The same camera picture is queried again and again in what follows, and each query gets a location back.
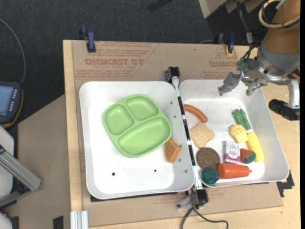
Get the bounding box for red toy strawberry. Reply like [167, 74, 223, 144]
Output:
[240, 148, 256, 164]

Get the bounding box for yellow toy fries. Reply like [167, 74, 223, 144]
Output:
[230, 124, 248, 144]

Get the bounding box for yellow toy corn cob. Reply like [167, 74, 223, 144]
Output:
[246, 132, 264, 163]

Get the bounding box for orange toy sausage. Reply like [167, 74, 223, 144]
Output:
[183, 104, 208, 124]

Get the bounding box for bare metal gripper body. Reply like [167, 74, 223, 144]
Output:
[240, 56, 300, 87]

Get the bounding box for green toy broccoli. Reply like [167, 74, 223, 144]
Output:
[202, 167, 220, 185]

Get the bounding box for orange toy carrot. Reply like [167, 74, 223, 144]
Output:
[217, 163, 253, 179]

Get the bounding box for thin black and white rod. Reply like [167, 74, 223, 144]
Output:
[172, 76, 203, 189]

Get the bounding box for orange toy waffle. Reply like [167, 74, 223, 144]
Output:
[164, 138, 182, 164]

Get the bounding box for green divided plate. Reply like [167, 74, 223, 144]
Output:
[102, 94, 173, 158]

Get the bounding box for beige toy bread slice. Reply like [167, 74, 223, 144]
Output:
[189, 122, 215, 149]

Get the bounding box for brown round toy patty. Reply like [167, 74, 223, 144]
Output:
[196, 147, 221, 170]

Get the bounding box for brown cardboard board red print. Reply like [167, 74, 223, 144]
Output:
[71, 41, 284, 227]

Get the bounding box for black cylinder on white bracket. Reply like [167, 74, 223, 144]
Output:
[268, 79, 300, 121]

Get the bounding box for green toy asparagus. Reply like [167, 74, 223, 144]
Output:
[233, 108, 253, 131]

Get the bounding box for white plastic tray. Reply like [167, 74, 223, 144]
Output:
[178, 79, 290, 188]
[79, 81, 195, 200]

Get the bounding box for small pink and white carton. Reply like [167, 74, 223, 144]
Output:
[223, 140, 241, 165]

